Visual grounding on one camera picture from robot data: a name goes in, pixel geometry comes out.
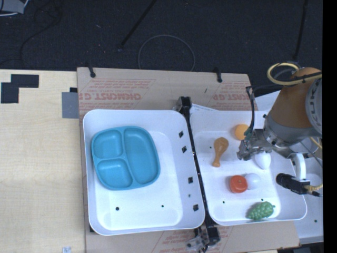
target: blue plate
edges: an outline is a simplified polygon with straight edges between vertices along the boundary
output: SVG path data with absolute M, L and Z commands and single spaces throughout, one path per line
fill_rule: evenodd
M 160 174 L 153 139 L 138 126 L 103 130 L 94 135 L 91 149 L 97 176 L 111 190 L 148 186 Z

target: black pole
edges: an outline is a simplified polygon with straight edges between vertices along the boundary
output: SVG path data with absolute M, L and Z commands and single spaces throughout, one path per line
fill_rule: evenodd
M 153 5 L 157 2 L 157 0 L 152 0 L 151 3 L 149 4 L 149 6 L 147 7 L 147 9 L 144 11 L 144 13 L 142 14 L 142 16 L 139 18 L 139 20 L 136 22 L 136 24 L 132 27 L 132 29 L 130 30 L 130 32 L 127 34 L 127 36 L 125 37 L 125 39 L 121 42 L 121 44 L 118 46 L 118 50 L 121 51 L 125 45 L 125 43 L 127 42 L 127 40 L 131 37 L 131 35 L 133 34 L 133 32 L 135 32 L 135 30 L 137 29 L 137 27 L 140 25 L 140 23 L 142 22 L 142 20 L 146 17 L 146 15 L 148 14 L 148 12 L 150 11 L 150 9 L 153 7 Z
M 303 13 L 302 13 L 302 21 L 301 21 L 300 33 L 299 33 L 299 38 L 298 38 L 298 41 L 297 41 L 296 51 L 295 51 L 295 54 L 293 56 L 293 59 L 296 62 L 298 62 L 298 56 L 299 56 L 300 45 L 301 45 L 301 41 L 302 41 L 302 34 L 303 34 L 303 29 L 304 29 L 306 9 L 308 8 L 308 3 L 309 3 L 309 0 L 305 0 L 304 1 L 304 5 L 303 5 Z

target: green broccoli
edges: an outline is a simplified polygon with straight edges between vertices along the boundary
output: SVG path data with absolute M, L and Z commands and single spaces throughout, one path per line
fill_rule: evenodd
M 262 218 L 270 217 L 274 212 L 275 205 L 268 201 L 256 204 L 248 213 L 248 218 L 253 220 L 260 220 Z

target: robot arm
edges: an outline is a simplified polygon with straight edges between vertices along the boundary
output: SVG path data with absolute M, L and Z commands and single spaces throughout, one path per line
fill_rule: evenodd
M 298 194 L 304 194 L 307 190 L 302 186 L 308 182 L 305 182 L 305 164 L 301 154 L 308 151 L 302 142 L 308 138 L 322 138 L 322 72 L 312 67 L 299 69 L 292 65 L 296 71 L 291 80 L 281 82 L 270 74 L 276 66 L 269 69 L 268 77 L 274 83 L 285 86 L 265 116 L 264 127 L 246 131 L 237 157 L 249 160 L 254 154 L 276 151 L 291 159 L 297 167 L 296 177 L 280 174 L 276 181 Z M 300 182 L 298 188 L 293 180 Z

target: brown wooden spoon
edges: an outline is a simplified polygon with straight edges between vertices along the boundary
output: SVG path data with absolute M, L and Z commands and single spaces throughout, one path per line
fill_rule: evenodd
M 217 138 L 214 141 L 215 159 L 212 163 L 214 167 L 220 167 L 220 157 L 228 148 L 228 140 L 224 137 Z

